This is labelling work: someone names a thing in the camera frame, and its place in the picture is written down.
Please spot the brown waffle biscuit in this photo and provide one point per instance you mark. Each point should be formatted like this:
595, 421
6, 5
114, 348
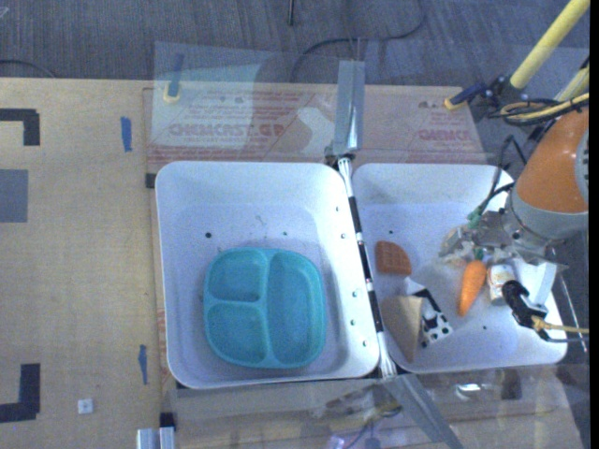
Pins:
392, 259

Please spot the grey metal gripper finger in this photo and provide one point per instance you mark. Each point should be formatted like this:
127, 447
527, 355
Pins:
451, 241
471, 246

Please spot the green divided plate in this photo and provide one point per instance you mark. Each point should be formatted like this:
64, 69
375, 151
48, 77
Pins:
285, 316

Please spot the small white and orange can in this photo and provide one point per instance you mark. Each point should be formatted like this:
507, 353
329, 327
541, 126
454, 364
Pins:
499, 281

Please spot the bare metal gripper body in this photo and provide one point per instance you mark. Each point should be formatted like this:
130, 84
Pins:
496, 232

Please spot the small white square block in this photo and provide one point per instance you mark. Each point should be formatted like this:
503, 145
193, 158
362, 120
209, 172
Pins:
85, 406

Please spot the brown cardboard board red print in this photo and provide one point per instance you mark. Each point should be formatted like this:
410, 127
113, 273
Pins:
299, 124

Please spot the white plastic tray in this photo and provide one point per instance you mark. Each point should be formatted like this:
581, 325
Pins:
496, 339
187, 274

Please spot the orange carrot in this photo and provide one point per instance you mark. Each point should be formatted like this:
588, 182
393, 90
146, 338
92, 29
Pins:
470, 285

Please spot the black and white carton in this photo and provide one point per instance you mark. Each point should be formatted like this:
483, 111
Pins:
433, 316

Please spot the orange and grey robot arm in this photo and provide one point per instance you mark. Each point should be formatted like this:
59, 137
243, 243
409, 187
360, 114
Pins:
552, 176

